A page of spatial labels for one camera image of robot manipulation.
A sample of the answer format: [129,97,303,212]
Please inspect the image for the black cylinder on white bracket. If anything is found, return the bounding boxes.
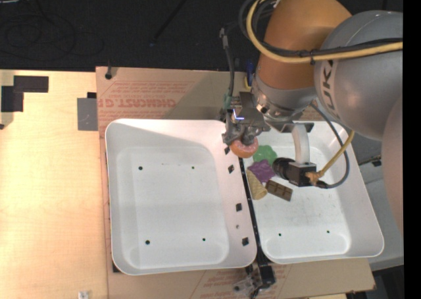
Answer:
[272,122,318,188]

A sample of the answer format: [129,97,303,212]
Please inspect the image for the brown cardboard board red print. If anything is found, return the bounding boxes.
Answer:
[95,66,377,299]

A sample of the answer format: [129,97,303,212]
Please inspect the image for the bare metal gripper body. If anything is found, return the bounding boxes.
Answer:
[226,91,310,135]

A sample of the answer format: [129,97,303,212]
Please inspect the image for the orange pink toy doughnut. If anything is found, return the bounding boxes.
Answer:
[229,137,259,158]

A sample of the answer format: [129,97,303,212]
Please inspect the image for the purple toy grapes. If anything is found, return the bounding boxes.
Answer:
[247,159,275,183]

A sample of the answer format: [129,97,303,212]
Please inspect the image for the black block with thin wires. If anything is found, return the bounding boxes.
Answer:
[255,263,278,289]

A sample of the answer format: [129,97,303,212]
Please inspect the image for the brown toy chocolate bar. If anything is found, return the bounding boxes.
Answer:
[264,179,294,202]

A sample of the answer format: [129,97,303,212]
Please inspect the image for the tan toy ice cream cone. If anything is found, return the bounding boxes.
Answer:
[245,169,268,201]

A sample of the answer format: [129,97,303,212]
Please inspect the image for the white plastic tray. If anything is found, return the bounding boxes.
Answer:
[241,121,385,265]
[105,118,258,276]

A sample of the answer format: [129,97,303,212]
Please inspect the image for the green toy lettuce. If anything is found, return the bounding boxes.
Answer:
[252,144,278,167]

